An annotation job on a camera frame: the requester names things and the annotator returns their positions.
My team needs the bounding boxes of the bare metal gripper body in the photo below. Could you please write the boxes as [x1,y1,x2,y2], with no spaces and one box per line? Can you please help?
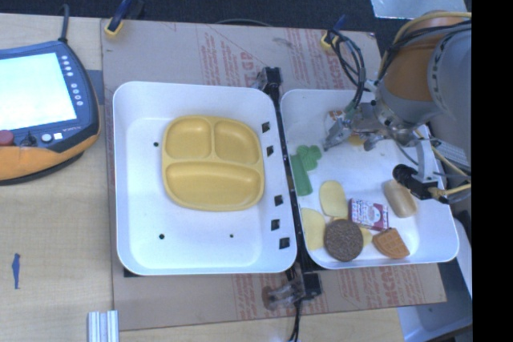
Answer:
[341,102,418,147]

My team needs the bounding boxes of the orange and white packet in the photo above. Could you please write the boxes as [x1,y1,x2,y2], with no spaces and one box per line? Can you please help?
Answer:
[327,109,346,130]

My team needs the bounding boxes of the white plastic tray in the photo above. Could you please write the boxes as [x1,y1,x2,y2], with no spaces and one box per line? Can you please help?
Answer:
[112,81,298,276]
[279,88,460,271]

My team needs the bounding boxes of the green broccoli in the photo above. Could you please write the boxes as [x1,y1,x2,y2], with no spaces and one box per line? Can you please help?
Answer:
[289,144,323,197]

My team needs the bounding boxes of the beige bread roll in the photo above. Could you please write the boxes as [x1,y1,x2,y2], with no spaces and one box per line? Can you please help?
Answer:
[382,179,418,219]

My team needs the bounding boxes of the thin black rod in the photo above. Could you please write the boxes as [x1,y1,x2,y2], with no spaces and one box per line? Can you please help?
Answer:
[269,90,309,274]

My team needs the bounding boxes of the pale yellow oval slice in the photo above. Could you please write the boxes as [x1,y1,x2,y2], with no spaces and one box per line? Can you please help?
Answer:
[318,179,349,219]
[300,207,327,252]

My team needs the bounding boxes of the pink and white carton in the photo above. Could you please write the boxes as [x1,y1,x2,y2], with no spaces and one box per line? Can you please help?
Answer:
[347,198,390,232]

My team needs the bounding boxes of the brown round biscuit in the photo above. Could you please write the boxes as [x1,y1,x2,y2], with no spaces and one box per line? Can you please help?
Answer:
[323,218,365,264]

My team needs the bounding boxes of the orange waffle piece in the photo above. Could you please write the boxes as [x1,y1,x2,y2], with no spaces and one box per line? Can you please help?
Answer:
[372,227,411,260]

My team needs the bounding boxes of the yellow divided plate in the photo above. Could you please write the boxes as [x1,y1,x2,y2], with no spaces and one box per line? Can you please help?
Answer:
[161,115,266,212]

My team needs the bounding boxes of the brown cardboard board, red print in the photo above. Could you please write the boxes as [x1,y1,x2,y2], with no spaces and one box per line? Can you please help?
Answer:
[99,18,448,332]

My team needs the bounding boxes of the black cylinder on white bracket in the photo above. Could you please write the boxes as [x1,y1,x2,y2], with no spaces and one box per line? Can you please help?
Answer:
[392,138,442,201]

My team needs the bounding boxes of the black block with thin wires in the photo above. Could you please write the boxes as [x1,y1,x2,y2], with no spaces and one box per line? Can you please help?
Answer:
[251,66,284,94]
[299,272,324,300]

